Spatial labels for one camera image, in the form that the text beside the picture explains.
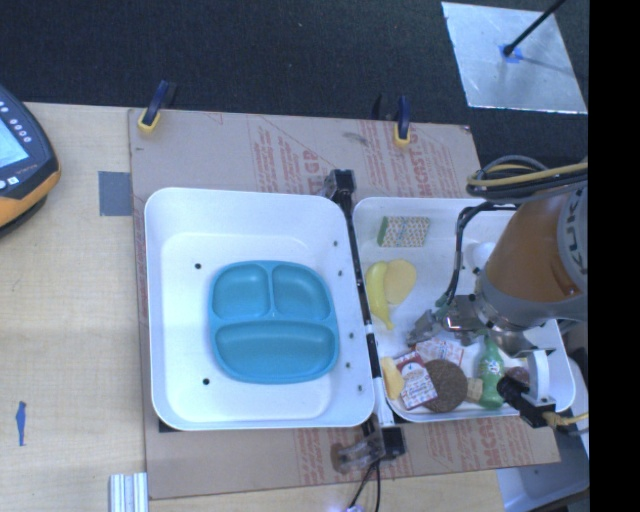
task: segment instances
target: chocolate cookie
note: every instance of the chocolate cookie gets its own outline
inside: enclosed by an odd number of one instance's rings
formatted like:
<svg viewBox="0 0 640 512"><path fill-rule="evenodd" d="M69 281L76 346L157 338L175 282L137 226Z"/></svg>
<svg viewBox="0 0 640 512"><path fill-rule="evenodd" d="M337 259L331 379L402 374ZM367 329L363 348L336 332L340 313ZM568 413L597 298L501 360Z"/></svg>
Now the chocolate cookie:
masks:
<svg viewBox="0 0 640 512"><path fill-rule="evenodd" d="M433 359L425 363L438 397L424 403L434 412L449 412L458 407L467 396L467 376L455 363L446 359Z"/></svg>

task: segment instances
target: yellow cable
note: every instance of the yellow cable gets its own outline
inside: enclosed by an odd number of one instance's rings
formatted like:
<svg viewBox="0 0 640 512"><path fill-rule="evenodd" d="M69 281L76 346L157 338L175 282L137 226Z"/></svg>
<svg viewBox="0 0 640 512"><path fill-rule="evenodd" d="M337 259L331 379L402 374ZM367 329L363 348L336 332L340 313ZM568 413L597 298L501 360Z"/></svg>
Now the yellow cable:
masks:
<svg viewBox="0 0 640 512"><path fill-rule="evenodd" d="M542 417L551 428L556 428L558 425L567 427L569 425L573 425L574 423L578 423L579 421L586 420L589 417L589 413L585 412L579 414L578 416L565 418L564 416L560 416L555 412L547 411L542 413Z"/></svg>
<svg viewBox="0 0 640 512"><path fill-rule="evenodd" d="M500 178L497 180L477 180L473 178L476 174L472 174L467 178L467 182L470 185L474 185L477 187L497 187L500 185L512 185L514 183L525 183L527 181L548 178L550 176L555 176L556 174L569 174L569 173L581 171L587 168L588 168L588 164L586 163L572 164L572 165L565 165L563 167L556 167L554 169L546 169L544 171L532 172L530 174L512 176L511 178Z"/></svg>

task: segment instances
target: toy banana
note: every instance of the toy banana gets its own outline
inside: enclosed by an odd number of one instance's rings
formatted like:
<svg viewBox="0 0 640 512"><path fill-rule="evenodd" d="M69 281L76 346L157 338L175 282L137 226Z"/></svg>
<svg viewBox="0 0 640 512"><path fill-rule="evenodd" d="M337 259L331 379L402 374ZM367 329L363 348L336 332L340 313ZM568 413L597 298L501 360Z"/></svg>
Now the toy banana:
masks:
<svg viewBox="0 0 640 512"><path fill-rule="evenodd" d="M364 284L369 310L391 330L394 325L389 318L389 304L384 295L384 275L387 273L387 267L386 261L378 261L371 265L364 276Z"/></svg>

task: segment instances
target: table surface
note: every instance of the table surface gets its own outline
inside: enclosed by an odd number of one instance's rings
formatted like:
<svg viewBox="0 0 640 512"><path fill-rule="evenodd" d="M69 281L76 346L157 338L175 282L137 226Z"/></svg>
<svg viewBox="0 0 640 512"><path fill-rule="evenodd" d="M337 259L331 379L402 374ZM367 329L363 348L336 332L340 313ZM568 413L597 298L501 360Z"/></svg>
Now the table surface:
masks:
<svg viewBox="0 0 640 512"><path fill-rule="evenodd" d="M29 103L58 153L44 207L0 238L0 510L107 511L145 471L131 216L101 216L101 171L130 172L126 108ZM24 445L16 413L26 404ZM149 503L151 511L342 511L358 484ZM373 509L375 481L359 503ZM502 510L493 470L383 480L381 510Z"/></svg>

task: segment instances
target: metal base plate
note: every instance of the metal base plate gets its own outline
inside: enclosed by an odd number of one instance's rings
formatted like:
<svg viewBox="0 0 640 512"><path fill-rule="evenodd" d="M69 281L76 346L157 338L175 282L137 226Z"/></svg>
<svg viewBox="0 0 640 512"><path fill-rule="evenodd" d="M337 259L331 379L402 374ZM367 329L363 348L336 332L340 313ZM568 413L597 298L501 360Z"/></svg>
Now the metal base plate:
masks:
<svg viewBox="0 0 640 512"><path fill-rule="evenodd" d="M502 48L543 12L442 6L470 107L587 113L553 14L505 57Z"/></svg>

